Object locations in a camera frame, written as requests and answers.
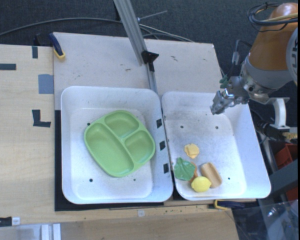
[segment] green leaf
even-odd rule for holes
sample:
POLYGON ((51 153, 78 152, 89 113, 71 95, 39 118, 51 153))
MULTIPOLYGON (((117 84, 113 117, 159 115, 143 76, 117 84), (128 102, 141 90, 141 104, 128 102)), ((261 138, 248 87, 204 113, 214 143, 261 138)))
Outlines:
POLYGON ((174 176, 183 181, 190 181, 195 174, 196 167, 189 161, 178 157, 176 164, 173 167, 174 176))

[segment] lemon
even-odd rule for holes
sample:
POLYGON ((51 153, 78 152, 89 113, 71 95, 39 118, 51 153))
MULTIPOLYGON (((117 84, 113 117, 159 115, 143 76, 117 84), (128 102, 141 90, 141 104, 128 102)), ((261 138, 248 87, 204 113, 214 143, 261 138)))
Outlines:
POLYGON ((205 192, 210 188, 210 186, 211 186, 211 181, 204 176, 196 177, 191 183, 191 187, 196 192, 205 192))

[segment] wooden surface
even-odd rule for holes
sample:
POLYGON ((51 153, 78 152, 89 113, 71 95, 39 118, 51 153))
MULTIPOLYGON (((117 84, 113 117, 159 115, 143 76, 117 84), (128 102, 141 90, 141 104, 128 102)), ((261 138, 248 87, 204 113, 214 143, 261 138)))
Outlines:
POLYGON ((21 224, 102 219, 104 221, 100 222, 100 229, 102 225, 109 224, 110 220, 125 219, 112 223, 117 223, 119 228, 126 228, 125 234, 128 237, 130 230, 127 224, 138 219, 140 210, 149 219, 144 224, 138 221, 141 223, 138 227, 140 234, 148 230, 148 223, 153 227, 163 227, 154 218, 160 218, 159 221, 168 223, 167 227, 172 229, 177 228, 178 223, 187 222, 187 216, 190 220, 198 221, 202 217, 202 225, 199 225, 203 227, 211 216, 213 223, 209 228, 216 227, 213 225, 219 221, 219 224, 224 224, 223 228, 229 227, 233 232, 234 238, 227 239, 236 239, 236 229, 229 215, 208 209, 207 204, 212 201, 194 203, 169 199, 162 207, 55 212, 54 95, 39 94, 38 86, 38 75, 54 74, 53 58, 51 47, 38 47, 38 58, 33 58, 31 46, 0 44, 0 64, 16 64, 16 70, 0 70, 0 217, 20 217, 21 224), (40 110, 41 121, 51 122, 51 126, 33 126, 32 110, 40 110))

